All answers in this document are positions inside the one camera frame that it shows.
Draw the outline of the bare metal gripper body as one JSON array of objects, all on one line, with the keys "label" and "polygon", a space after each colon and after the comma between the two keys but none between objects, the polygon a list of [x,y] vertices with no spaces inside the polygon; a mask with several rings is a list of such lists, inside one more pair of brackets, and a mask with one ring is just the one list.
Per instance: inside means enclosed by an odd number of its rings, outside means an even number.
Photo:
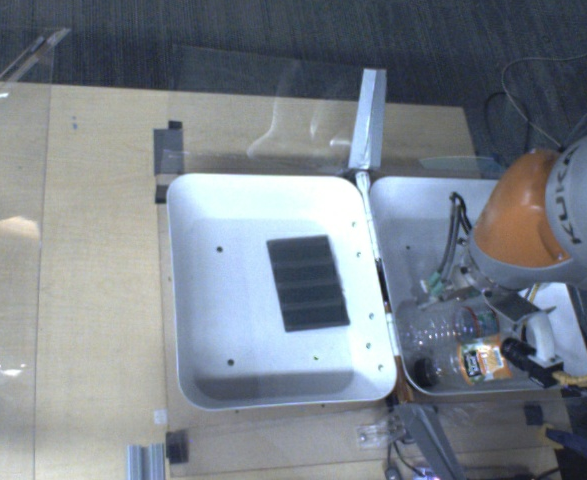
[{"label": "bare metal gripper body", "polygon": [[455,299],[479,299],[511,322],[524,322],[541,311],[518,292],[489,279],[472,263],[462,263],[452,268],[450,288]]}]

